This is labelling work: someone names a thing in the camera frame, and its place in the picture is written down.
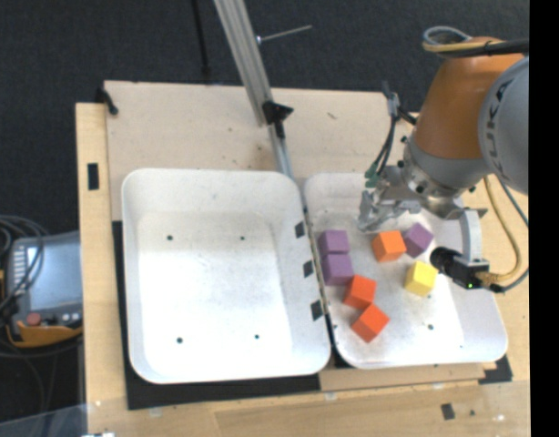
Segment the metal rod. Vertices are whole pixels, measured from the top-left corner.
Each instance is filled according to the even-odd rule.
[[[263,111],[263,105],[273,101],[273,97],[245,2],[243,0],[213,1],[255,117],[260,125],[268,127],[276,166],[281,173],[293,178],[286,141],[283,137],[278,137],[273,125],[268,125]]]
[[[312,29],[312,25],[303,25],[302,27],[296,27],[295,29],[290,29],[288,31],[282,31],[280,33],[271,34],[269,36],[257,36],[258,44],[261,45],[263,42],[267,42],[269,40],[277,39],[280,37],[291,36],[292,34],[297,34],[302,31],[308,31]]]

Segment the yellow cable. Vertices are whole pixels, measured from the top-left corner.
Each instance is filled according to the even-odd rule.
[[[502,228],[503,228],[504,232],[506,233],[506,236],[508,236],[508,239],[510,240],[510,243],[513,246],[514,253],[516,254],[516,263],[514,264],[514,268],[510,272],[504,273],[504,274],[497,274],[497,273],[492,273],[492,272],[478,272],[476,274],[476,277],[478,279],[480,279],[482,282],[484,282],[484,284],[490,284],[490,283],[497,283],[497,282],[501,282],[501,281],[506,281],[506,280],[510,279],[511,277],[513,277],[516,274],[516,272],[518,272],[518,270],[520,270],[520,268],[523,264],[523,261],[522,261],[522,255],[521,255],[520,248],[519,248],[518,244],[516,243],[514,235],[510,231],[508,226],[506,225],[506,222],[504,220],[502,211],[500,210],[500,208],[496,204],[496,200],[495,200],[495,197],[494,197],[494,194],[493,194],[493,191],[492,191],[492,185],[490,183],[490,179],[487,176],[483,178],[483,184],[486,186],[486,192],[488,193],[488,198],[490,199],[490,203],[492,204],[492,208],[493,208],[494,212],[496,213],[496,217],[500,221],[500,224],[502,225]]]
[[[428,44],[427,42],[422,42],[422,46],[428,52],[440,53],[440,52],[458,52],[461,50],[472,50],[473,48],[480,48],[486,45],[490,46],[492,44],[499,44],[502,41],[493,42],[456,42],[454,44]]]

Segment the yellow cube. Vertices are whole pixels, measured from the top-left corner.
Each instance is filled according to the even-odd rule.
[[[404,287],[411,293],[425,296],[433,290],[437,273],[438,270],[434,266],[416,260],[411,268],[407,270]]]

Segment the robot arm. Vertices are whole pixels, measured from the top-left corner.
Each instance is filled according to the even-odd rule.
[[[478,288],[476,274],[487,272],[488,264],[471,239],[479,235],[477,218],[486,209],[465,209],[459,197],[491,174],[528,194],[528,42],[434,27],[425,33],[423,45],[445,60],[412,121],[415,129],[405,142],[403,161],[385,166],[382,158],[391,147],[387,139],[365,174],[358,226],[374,231],[387,219],[423,208],[440,219],[459,219],[464,253],[437,249],[432,264],[465,288]],[[393,119],[391,136],[395,118],[401,117],[399,102],[383,91]]]

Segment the orange cube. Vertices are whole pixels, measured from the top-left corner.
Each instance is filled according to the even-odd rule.
[[[389,316],[374,304],[364,310],[361,316],[351,325],[356,334],[367,343],[381,333],[389,323]]]
[[[406,251],[403,236],[397,229],[382,231],[372,240],[372,252],[379,262],[396,260]]]
[[[374,301],[376,290],[377,282],[375,280],[355,275],[348,284],[342,302],[357,310],[364,310]]]

